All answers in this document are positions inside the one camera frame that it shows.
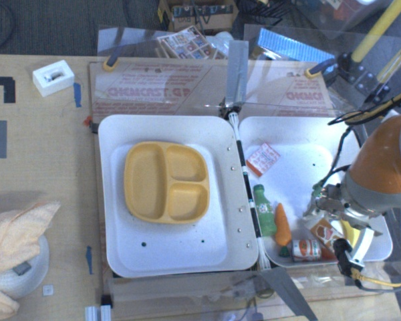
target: orange toy carrot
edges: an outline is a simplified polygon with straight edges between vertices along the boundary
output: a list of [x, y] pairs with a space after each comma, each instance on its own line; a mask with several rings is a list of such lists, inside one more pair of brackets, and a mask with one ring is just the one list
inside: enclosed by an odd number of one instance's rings
[[277, 244], [281, 246], [279, 255], [281, 257], [289, 257], [287, 245], [291, 241], [291, 231], [289, 229], [288, 219], [282, 203], [278, 203], [278, 206], [276, 207], [275, 224], [277, 228], [275, 240]]

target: wooden table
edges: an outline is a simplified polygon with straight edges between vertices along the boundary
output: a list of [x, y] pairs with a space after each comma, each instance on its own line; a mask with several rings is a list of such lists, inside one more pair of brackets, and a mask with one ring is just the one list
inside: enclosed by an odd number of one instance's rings
[[[43, 98], [33, 84], [33, 70], [59, 60], [66, 60], [82, 86], [82, 107], [76, 107], [73, 88]], [[96, 135], [84, 125], [91, 114], [88, 65], [96, 61], [98, 58], [0, 55], [0, 76], [16, 81], [14, 104], [3, 103], [0, 87], [0, 120], [7, 121], [7, 158], [0, 158], [0, 212], [38, 201], [61, 201], [61, 209], [45, 232], [50, 247], [49, 271], [40, 287], [20, 299], [21, 307], [12, 321], [83, 320], [86, 306], [100, 304], [103, 283]], [[85, 258], [87, 246], [92, 248], [93, 274]], [[42, 296], [43, 285], [53, 285], [52, 296]], [[320, 320], [401, 320], [394, 294], [361, 294], [356, 288], [345, 288], [340, 294], [340, 289], [328, 288], [323, 294], [318, 289], [301, 292]], [[329, 299], [337, 295], [339, 299]], [[260, 301], [258, 309], [266, 319], [305, 320], [293, 316], [276, 295]], [[207, 315], [160, 319], [206, 320]], [[212, 314], [207, 319], [215, 320]]]

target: green soda bottle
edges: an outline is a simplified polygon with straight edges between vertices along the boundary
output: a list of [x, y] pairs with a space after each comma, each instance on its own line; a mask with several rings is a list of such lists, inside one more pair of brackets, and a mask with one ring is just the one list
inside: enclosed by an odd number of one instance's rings
[[266, 199], [265, 188], [263, 185], [255, 185], [253, 190], [255, 207], [259, 216], [261, 235], [263, 237], [271, 237], [275, 235], [277, 231], [272, 206], [269, 200]]

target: soda can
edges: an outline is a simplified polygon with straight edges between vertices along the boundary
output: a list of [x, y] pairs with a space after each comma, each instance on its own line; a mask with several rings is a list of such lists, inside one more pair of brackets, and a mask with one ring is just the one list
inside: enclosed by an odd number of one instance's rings
[[321, 246], [318, 240], [293, 240], [293, 261], [321, 260]]

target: roll of tape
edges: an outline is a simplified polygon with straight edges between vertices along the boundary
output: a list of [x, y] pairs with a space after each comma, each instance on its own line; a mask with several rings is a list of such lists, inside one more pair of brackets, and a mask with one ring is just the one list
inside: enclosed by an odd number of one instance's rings
[[49, 269], [49, 245], [44, 235], [39, 237], [39, 245], [39, 255], [27, 261], [31, 269], [23, 275], [18, 276], [13, 270], [7, 270], [0, 274], [0, 291], [14, 300], [32, 293], [47, 274]]

